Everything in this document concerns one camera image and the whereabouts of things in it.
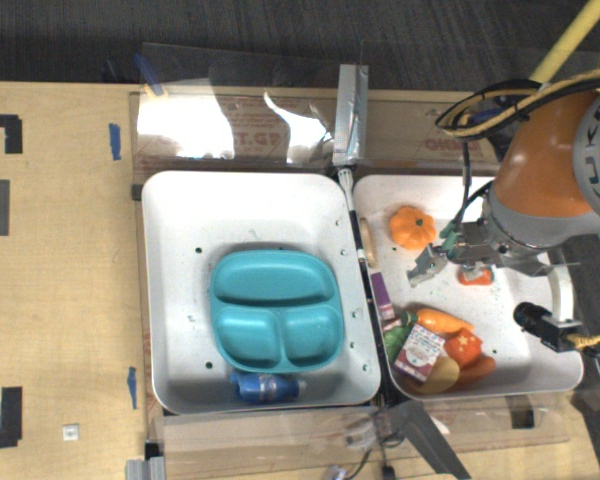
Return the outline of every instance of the blue tape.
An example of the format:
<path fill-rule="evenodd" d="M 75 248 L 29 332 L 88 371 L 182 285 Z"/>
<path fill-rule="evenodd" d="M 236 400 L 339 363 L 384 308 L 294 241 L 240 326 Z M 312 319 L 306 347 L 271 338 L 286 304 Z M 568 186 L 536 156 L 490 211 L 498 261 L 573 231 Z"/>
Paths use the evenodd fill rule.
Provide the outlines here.
<path fill-rule="evenodd" d="M 109 144 L 111 145 L 111 154 L 114 160 L 120 160 L 120 127 L 117 124 L 109 123 Z"/>
<path fill-rule="evenodd" d="M 127 386 L 131 394 L 131 405 L 134 409 L 138 408 L 138 398 L 136 396 L 136 369 L 129 366 L 129 375 L 127 375 Z"/>
<path fill-rule="evenodd" d="M 156 96 L 162 96 L 164 94 L 162 85 L 160 85 L 158 75 L 156 75 L 153 66 L 149 62 L 149 59 L 147 59 L 144 55 L 140 53 L 136 53 L 133 56 L 133 62 L 136 65 L 136 67 L 140 70 L 140 73 L 142 73 L 142 76 L 147 81 L 147 84 L 151 88 L 153 94 L 155 94 Z"/>

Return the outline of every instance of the carrot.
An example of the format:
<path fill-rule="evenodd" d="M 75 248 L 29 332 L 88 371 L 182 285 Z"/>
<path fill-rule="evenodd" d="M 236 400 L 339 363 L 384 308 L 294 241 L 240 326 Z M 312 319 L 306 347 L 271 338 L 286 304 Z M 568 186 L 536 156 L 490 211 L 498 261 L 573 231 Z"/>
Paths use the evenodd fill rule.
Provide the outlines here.
<path fill-rule="evenodd" d="M 470 366 L 466 370 L 460 370 L 460 377 L 453 387 L 456 388 L 474 384 L 479 380 L 484 379 L 487 375 L 490 375 L 495 369 L 496 360 L 493 357 L 483 355 L 473 366 Z"/>
<path fill-rule="evenodd" d="M 435 333 L 455 333 L 460 329 L 473 331 L 474 326 L 449 313 L 437 309 L 423 308 L 418 310 L 418 323 Z"/>

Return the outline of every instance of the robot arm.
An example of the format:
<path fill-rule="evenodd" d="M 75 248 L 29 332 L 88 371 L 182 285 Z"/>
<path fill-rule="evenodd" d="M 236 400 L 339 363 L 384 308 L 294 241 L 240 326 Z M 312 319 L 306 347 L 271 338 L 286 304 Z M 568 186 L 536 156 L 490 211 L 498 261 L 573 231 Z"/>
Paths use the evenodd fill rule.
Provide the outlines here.
<path fill-rule="evenodd" d="M 466 223 L 454 219 L 440 234 L 445 242 L 429 244 L 407 276 L 415 286 L 449 262 L 460 265 L 468 279 L 490 266 L 548 275 L 551 311 L 526 305 L 516 308 L 514 317 L 552 349 L 573 350 L 576 344 L 564 337 L 582 332 L 582 325 L 572 320 L 567 267 L 538 257 L 573 236 L 600 234 L 600 94 L 574 91 L 536 106 L 525 119 L 493 182 L 463 203 L 466 208 L 482 197 L 481 217 Z"/>

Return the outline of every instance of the toy vegetable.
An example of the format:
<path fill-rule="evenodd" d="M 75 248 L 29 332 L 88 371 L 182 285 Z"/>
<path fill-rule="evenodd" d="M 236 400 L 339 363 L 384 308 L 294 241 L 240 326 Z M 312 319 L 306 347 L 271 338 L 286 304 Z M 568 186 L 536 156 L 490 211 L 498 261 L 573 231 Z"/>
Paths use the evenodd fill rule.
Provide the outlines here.
<path fill-rule="evenodd" d="M 460 272 L 458 280 L 460 281 L 460 284 L 465 286 L 489 286 L 493 283 L 493 270 L 490 268 L 483 268 L 478 275 L 474 276 L 469 276 L 466 272 Z"/>
<path fill-rule="evenodd" d="M 384 333 L 384 346 L 387 349 L 387 359 L 390 364 L 395 362 L 410 332 L 411 327 L 398 326 Z"/>
<path fill-rule="evenodd" d="M 484 379 L 495 369 L 496 361 L 493 357 L 481 356 L 480 359 L 478 359 L 478 361 L 474 365 L 464 370 L 460 370 L 460 376 L 458 378 L 458 381 L 453 387 L 459 388 L 463 386 L 469 386 L 470 384 L 474 384 L 479 380 Z"/>
<path fill-rule="evenodd" d="M 482 340 L 466 329 L 461 329 L 444 344 L 444 350 L 460 369 L 475 363 L 482 355 Z"/>
<path fill-rule="evenodd" d="M 433 217 L 410 206 L 403 206 L 393 214 L 389 229 L 393 241 L 409 250 L 422 249 L 437 236 Z"/>
<path fill-rule="evenodd" d="M 439 357 L 424 384 L 418 384 L 410 377 L 403 377 L 400 383 L 421 395 L 437 395 L 453 387 L 460 375 L 458 363 L 449 357 Z"/>
<path fill-rule="evenodd" d="M 456 333 L 461 329 L 473 331 L 474 327 L 469 322 L 456 318 L 449 313 L 431 308 L 418 310 L 418 323 L 425 329 L 435 333 Z"/>

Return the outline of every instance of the white basin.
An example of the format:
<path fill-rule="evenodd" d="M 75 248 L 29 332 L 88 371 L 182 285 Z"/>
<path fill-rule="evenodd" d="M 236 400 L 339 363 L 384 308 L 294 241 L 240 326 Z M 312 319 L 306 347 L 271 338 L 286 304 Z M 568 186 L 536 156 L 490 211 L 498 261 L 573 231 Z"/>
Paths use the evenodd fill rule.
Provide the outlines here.
<path fill-rule="evenodd" d="M 142 192 L 153 387 L 174 413 L 253 409 L 236 398 L 215 345 L 211 271 L 252 249 L 303 251 L 333 271 L 345 339 L 328 366 L 301 373 L 306 389 L 276 407 L 356 405 L 379 388 L 380 368 L 344 194 L 315 174 L 162 172 Z"/>
<path fill-rule="evenodd" d="M 489 178 L 474 178 L 477 189 Z M 530 278 L 509 269 L 495 270 L 490 286 L 462 286 L 459 267 L 449 264 L 432 280 L 412 288 L 406 272 L 415 267 L 420 251 L 407 251 L 392 241 L 388 222 L 401 206 L 416 206 L 434 217 L 440 232 L 454 217 L 462 201 L 462 178 L 448 176 L 377 175 L 361 179 L 354 189 L 358 216 L 372 230 L 389 296 L 398 309 L 427 306 L 443 310 L 475 325 L 482 349 L 496 360 L 495 371 L 462 391 L 441 395 L 409 392 L 392 372 L 394 383 L 405 395 L 421 400 L 447 400 L 496 395 L 568 391 L 582 379 L 578 352 L 557 354 L 540 340 L 523 333 L 513 320 L 513 310 L 524 301 L 551 308 L 551 289 L 546 277 Z M 480 216 L 481 202 L 467 210 L 464 220 Z"/>

